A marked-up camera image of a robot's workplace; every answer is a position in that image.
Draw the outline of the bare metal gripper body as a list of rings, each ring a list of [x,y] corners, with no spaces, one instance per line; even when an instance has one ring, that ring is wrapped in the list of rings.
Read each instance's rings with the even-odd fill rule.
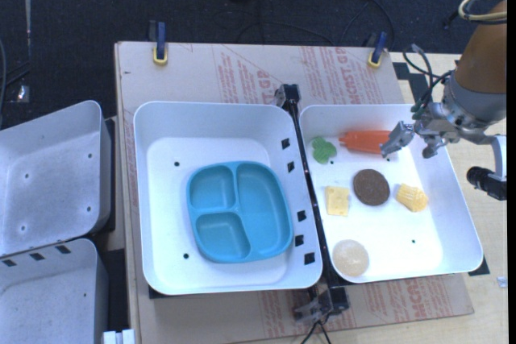
[[[479,145],[488,144],[485,133],[489,124],[475,118],[456,103],[432,102],[414,109],[414,132],[427,146],[445,146],[461,139]]]

